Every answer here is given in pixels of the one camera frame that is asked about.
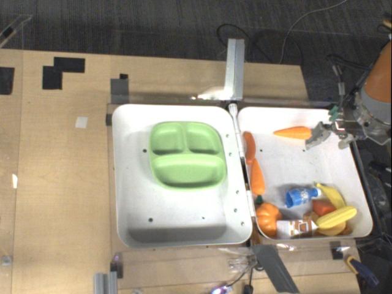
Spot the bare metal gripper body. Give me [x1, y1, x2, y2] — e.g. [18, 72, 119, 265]
[332, 111, 390, 145]

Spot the orange carrot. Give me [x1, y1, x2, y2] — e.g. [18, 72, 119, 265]
[250, 158, 266, 204]
[273, 126, 313, 140]

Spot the white plastic tray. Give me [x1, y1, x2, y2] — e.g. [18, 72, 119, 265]
[111, 104, 254, 249]
[237, 106, 374, 241]

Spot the yellow banana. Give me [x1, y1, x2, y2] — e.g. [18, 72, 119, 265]
[315, 182, 347, 210]

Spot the blue bottle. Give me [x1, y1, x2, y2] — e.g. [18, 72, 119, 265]
[285, 186, 323, 209]

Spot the orange sausage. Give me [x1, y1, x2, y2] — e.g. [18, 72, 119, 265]
[243, 130, 257, 166]

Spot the red-orange wedge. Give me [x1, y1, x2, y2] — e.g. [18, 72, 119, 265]
[312, 198, 337, 217]

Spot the yellow corn cob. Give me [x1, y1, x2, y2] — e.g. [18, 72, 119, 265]
[315, 205, 358, 230]

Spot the yellow rounded toy food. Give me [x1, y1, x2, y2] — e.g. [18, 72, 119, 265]
[316, 223, 347, 237]

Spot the white and brown carton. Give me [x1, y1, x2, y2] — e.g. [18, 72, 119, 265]
[276, 219, 320, 239]

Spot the orange pumpkin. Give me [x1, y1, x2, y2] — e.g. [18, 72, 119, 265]
[255, 202, 283, 238]

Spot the green divided plate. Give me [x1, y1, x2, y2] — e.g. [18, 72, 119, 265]
[148, 121, 228, 192]

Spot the pale wood board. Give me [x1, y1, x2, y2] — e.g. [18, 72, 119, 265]
[105, 55, 363, 294]

